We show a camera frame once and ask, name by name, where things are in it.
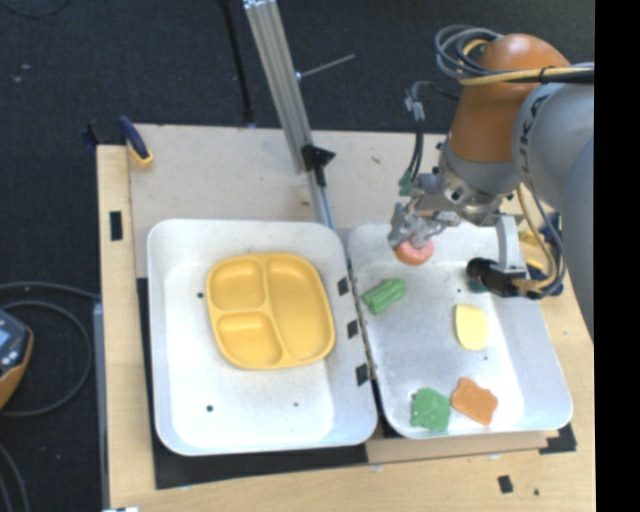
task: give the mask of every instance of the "orange and black device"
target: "orange and black device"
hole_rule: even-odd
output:
[[[32,349],[31,329],[0,309],[0,410],[20,384]]]

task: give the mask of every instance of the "white tray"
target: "white tray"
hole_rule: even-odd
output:
[[[424,439],[565,425],[572,401],[538,303],[477,293],[469,286],[469,260],[498,260],[496,230],[467,223],[447,229],[435,238],[433,257],[419,267],[395,258],[387,242],[389,230],[388,224],[356,228],[348,252],[358,293],[386,278],[398,277],[407,284],[404,298],[382,314],[371,314],[364,304],[361,308],[384,415],[394,429],[405,437]],[[459,303],[485,312],[485,349],[469,351],[458,342],[453,309]],[[444,432],[410,424],[412,395],[418,389],[429,387],[450,397],[461,377],[473,379],[498,398],[489,427],[453,409]]]
[[[218,261],[248,253],[290,252],[318,270],[331,304],[336,342],[316,363],[281,370],[233,366],[213,338],[205,281]],[[367,440],[377,422],[344,248],[325,226],[303,222],[171,219],[147,240],[156,430],[182,455],[335,447]]]

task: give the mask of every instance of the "tray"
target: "tray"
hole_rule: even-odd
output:
[[[241,368],[310,364],[335,342],[320,276],[295,254],[251,254],[217,263],[207,276],[207,304],[218,348]]]
[[[207,275],[225,259],[294,254],[317,270],[331,306],[335,344],[304,366],[247,370],[214,339]],[[357,318],[344,248],[315,223],[170,219],[147,238],[155,428],[181,455],[255,453],[349,446],[377,423],[364,340],[347,328]]]
[[[432,258],[419,267],[396,260],[387,243],[389,230],[388,224],[356,228],[348,253],[358,294],[385,279],[400,278],[407,287],[401,301],[378,315],[364,304],[361,308],[382,408],[391,426],[415,439],[564,426],[572,401],[538,303],[479,293],[467,280],[470,259],[498,260],[495,229],[466,223],[447,229],[435,239]],[[465,349],[457,339],[458,304],[484,311],[488,341],[482,350]],[[444,431],[410,424],[419,389],[450,397],[462,377],[497,397],[489,426],[453,409]]]

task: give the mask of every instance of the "black floor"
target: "black floor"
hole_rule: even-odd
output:
[[[432,44],[436,31],[453,23],[530,33],[571,62],[595,59],[595,0],[281,0],[279,6],[299,71],[355,54],[303,79],[314,129],[411,130],[405,88],[431,80],[457,90],[437,71]],[[46,10],[55,12],[38,16]],[[257,125],[277,127],[240,0],[231,11]],[[433,95],[425,108],[427,130],[446,132],[454,104]],[[103,139],[116,142],[123,114],[137,122],[243,123],[219,2],[2,0],[0,284],[40,280],[99,293],[95,166],[82,131],[96,121]],[[92,333],[90,300],[0,290],[0,307],[25,298],[72,310]],[[78,329],[59,314],[38,307],[18,314],[33,327],[37,345],[12,410],[62,396],[86,358]],[[0,416],[0,444],[21,471],[33,511],[101,509],[93,371],[60,409],[34,418]],[[22,510],[1,455],[0,475],[15,510]]]

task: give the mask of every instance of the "yellow divided plate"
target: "yellow divided plate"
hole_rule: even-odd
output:
[[[294,254],[250,254],[219,262],[207,276],[207,304],[218,347],[242,368],[313,363],[335,343],[320,276]]]

